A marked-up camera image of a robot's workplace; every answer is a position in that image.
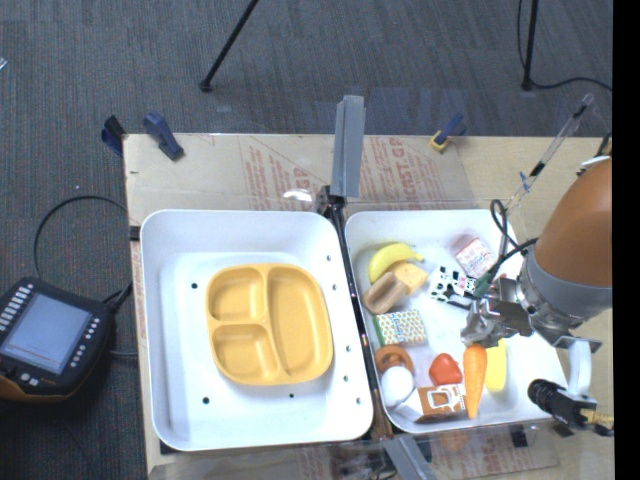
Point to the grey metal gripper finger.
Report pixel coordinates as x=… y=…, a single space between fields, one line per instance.
x=472 y=330
x=495 y=338

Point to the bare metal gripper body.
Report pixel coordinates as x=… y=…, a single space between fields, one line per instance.
x=515 y=308

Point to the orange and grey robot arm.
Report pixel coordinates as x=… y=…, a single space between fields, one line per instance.
x=575 y=228

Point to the yellow corn cob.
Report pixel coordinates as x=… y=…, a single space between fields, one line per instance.
x=496 y=370

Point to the orange carrot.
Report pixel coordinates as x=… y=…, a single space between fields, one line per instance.
x=475 y=373

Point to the red pepper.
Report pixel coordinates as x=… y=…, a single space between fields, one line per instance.
x=445 y=369

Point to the black and white cow-print carton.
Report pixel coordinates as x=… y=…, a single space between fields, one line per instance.
x=447 y=283

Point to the pink and white packet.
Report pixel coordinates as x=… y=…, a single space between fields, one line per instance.
x=472 y=258

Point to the green lemon-print carton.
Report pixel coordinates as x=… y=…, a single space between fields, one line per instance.
x=400 y=328

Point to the orange and white carton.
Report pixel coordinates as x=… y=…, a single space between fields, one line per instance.
x=442 y=403

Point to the yellow cheese wedge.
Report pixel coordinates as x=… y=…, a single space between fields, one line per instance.
x=412 y=275

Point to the brown pretzel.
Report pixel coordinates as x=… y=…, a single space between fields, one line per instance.
x=386 y=357

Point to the white egg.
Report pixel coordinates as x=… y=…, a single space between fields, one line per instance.
x=396 y=385

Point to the brown bread bun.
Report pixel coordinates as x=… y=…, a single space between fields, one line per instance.
x=384 y=293

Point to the white plastic tray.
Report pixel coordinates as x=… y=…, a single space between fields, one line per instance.
x=180 y=318
x=450 y=228

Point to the yellow banana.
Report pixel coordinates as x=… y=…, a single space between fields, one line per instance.
x=385 y=258

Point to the yellow divided plate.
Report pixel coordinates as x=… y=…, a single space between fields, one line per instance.
x=290 y=318

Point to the brown cardboard board red print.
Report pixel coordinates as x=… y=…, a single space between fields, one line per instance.
x=210 y=178

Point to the black cylinder on white bracket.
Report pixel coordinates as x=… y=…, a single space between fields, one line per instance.
x=555 y=400

